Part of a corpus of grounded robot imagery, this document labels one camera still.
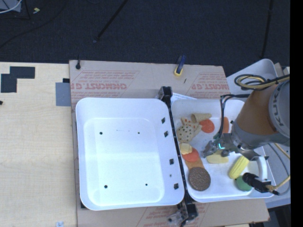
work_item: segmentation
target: light wood surface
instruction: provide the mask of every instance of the light wood surface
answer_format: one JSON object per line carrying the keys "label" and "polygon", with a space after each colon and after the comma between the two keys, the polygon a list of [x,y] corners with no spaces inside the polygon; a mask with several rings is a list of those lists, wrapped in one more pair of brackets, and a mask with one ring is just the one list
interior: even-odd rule
{"label": "light wood surface", "polygon": [[55,84],[68,64],[34,66],[35,79],[18,79],[16,93],[0,93],[0,226],[77,226],[71,107],[56,106]]}

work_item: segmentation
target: black fabric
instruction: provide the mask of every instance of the black fabric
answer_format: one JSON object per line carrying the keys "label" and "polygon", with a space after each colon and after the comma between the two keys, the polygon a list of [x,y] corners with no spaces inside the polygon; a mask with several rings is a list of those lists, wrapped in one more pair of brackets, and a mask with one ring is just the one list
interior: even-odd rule
{"label": "black fabric", "polygon": [[[23,0],[0,13],[0,61],[69,60],[223,66],[262,58],[270,0]],[[290,64],[290,0],[274,0],[264,58]]]}

